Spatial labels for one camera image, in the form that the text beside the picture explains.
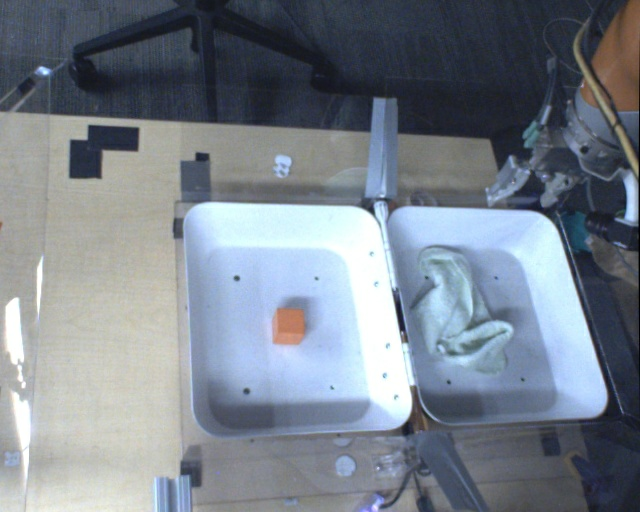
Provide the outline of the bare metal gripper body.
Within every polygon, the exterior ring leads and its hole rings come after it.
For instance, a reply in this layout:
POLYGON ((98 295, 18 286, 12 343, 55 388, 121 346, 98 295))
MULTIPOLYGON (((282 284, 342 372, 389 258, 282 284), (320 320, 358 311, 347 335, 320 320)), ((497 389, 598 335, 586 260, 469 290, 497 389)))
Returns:
POLYGON ((569 102, 565 124, 549 127, 534 120, 528 127, 529 169, 549 182, 557 175, 611 181, 624 153, 601 111, 586 102, 569 102))

